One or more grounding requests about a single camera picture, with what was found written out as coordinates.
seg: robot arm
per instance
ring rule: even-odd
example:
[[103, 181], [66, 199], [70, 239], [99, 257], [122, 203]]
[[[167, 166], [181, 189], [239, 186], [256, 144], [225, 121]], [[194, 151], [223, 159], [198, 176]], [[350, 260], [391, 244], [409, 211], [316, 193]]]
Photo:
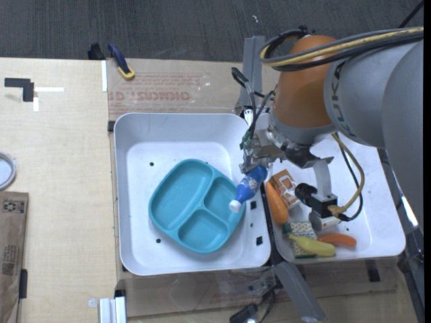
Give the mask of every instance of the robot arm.
[[[339, 217], [342, 211], [333, 209], [337, 197], [327, 185], [332, 158], [310, 152], [339, 131], [386, 150], [423, 230], [423, 32], [404, 28], [335, 40], [299, 29], [267, 42], [261, 61], [281, 73], [267, 126], [254, 126], [243, 140], [242, 172], [275, 159], [313, 168], [318, 188], [300, 184], [297, 196], [320, 218]], [[299, 40], [289, 54], [271, 58], [290, 38]]]

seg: teal tray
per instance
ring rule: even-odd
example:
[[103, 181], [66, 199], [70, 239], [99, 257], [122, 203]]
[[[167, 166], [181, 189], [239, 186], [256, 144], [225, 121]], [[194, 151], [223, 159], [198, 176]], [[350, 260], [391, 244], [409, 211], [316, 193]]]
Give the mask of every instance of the teal tray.
[[178, 163], [154, 191], [149, 216], [154, 225], [180, 245], [200, 254], [220, 249], [244, 214], [229, 209], [236, 184], [198, 159]]

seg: gray fabric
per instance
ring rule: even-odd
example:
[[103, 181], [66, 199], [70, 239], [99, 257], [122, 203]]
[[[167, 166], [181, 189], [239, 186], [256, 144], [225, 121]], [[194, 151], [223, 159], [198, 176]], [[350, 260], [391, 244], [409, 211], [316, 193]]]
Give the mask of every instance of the gray fabric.
[[[305, 24], [336, 38], [395, 28], [421, 0], [0, 0], [0, 57], [241, 61], [244, 38]], [[424, 9], [407, 26], [424, 24]]]

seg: orange box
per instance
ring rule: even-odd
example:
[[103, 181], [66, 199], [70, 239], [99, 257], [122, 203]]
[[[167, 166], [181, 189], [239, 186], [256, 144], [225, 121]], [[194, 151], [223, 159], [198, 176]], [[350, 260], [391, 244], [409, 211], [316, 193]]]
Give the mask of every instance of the orange box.
[[295, 207], [299, 200], [295, 196], [296, 183], [286, 169], [272, 175], [269, 182], [273, 185], [288, 209]]

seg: carrot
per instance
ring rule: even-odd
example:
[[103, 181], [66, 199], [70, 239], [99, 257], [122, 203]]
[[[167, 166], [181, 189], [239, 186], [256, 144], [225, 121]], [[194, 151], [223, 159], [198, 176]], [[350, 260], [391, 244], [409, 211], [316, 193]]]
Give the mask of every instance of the carrot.
[[266, 190], [272, 219], [279, 224], [285, 223], [289, 219], [288, 208], [271, 183], [266, 183]]
[[347, 246], [348, 248], [356, 246], [356, 239], [345, 234], [326, 234], [318, 237], [317, 240], [324, 243]]

